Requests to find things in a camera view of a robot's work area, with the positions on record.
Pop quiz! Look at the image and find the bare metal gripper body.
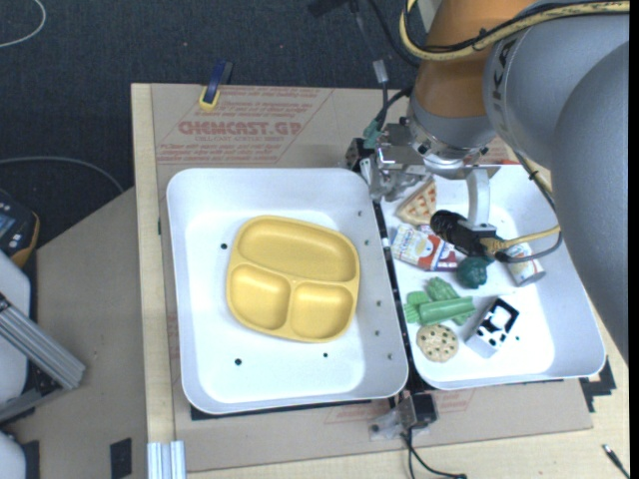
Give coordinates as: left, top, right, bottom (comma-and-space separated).
372, 121, 493, 178

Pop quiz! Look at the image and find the toy pizza slice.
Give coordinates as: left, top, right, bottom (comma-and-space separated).
396, 180, 438, 227

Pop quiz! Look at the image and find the white and red carton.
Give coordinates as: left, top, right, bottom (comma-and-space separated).
388, 223, 459, 272

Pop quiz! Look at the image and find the thin black and white rod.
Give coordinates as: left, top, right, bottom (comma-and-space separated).
371, 196, 413, 399

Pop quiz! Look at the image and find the yellow divided plate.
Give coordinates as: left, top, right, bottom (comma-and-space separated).
225, 215, 361, 344

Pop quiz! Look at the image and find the light green leafy toy vegetable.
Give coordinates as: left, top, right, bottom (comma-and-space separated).
425, 275, 461, 302

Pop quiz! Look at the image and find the dark green toy broccoli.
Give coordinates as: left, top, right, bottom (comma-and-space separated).
456, 255, 495, 291

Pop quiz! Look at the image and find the green toy celery stalk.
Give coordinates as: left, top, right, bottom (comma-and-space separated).
402, 290, 476, 326

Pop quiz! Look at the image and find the brown cardboard board red print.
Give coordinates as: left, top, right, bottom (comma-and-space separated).
149, 83, 595, 473

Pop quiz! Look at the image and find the small white can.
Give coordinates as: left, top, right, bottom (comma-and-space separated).
503, 241, 546, 287

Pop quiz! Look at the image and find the tan toy biscuit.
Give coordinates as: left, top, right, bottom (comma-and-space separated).
414, 322, 460, 364

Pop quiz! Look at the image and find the black and white carton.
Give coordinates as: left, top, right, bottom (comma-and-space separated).
463, 295, 521, 359

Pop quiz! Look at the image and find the white plastic tray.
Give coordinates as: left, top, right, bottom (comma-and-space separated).
377, 161, 608, 391
165, 167, 409, 415

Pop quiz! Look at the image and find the black cylinder on white bracket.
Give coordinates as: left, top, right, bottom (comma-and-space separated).
429, 165, 501, 259

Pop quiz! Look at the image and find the black block with thin wires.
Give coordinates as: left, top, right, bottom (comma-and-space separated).
398, 391, 440, 429

